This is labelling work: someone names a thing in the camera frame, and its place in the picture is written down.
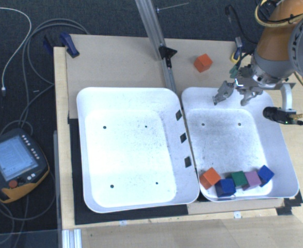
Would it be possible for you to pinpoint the brown cardboard board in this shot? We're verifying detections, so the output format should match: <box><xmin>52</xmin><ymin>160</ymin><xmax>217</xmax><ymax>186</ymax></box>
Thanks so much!
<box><xmin>65</xmin><ymin>34</ymin><xmax>303</xmax><ymax>216</ymax></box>

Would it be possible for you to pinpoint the purple cube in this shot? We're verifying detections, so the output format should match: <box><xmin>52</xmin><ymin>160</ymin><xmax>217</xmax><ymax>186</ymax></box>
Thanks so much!
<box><xmin>242</xmin><ymin>170</ymin><xmax>262</xmax><ymax>192</ymax></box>

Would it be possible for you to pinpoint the black cylinder on white bracket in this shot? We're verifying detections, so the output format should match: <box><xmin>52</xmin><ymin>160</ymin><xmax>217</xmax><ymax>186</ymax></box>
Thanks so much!
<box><xmin>262</xmin><ymin>82</ymin><xmax>297</xmax><ymax>125</ymax></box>

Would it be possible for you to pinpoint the orange cube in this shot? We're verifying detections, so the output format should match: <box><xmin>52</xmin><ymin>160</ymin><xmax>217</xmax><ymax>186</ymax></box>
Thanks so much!
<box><xmin>199</xmin><ymin>167</ymin><xmax>222</xmax><ymax>190</ymax></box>
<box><xmin>193</xmin><ymin>53</ymin><xmax>214</xmax><ymax>73</ymax></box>

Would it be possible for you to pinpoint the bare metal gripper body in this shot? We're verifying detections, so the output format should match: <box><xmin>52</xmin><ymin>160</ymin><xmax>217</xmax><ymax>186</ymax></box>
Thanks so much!
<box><xmin>234</xmin><ymin>65</ymin><xmax>284</xmax><ymax>92</ymax></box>

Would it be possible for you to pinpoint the green cube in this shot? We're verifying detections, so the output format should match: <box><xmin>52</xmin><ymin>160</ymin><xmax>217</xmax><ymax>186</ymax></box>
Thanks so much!
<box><xmin>227</xmin><ymin>170</ymin><xmax>249</xmax><ymax>189</ymax></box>

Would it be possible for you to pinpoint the blue cube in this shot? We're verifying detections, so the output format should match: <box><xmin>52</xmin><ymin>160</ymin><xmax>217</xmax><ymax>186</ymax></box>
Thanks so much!
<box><xmin>214</xmin><ymin>178</ymin><xmax>237</xmax><ymax>198</ymax></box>
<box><xmin>257</xmin><ymin>164</ymin><xmax>275</xmax><ymax>188</ymax></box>

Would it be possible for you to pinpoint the white plastic tray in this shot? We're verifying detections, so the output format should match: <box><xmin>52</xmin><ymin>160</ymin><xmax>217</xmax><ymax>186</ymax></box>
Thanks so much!
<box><xmin>76</xmin><ymin>86</ymin><xmax>201</xmax><ymax>214</ymax></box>
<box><xmin>181</xmin><ymin>86</ymin><xmax>300</xmax><ymax>203</ymax></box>

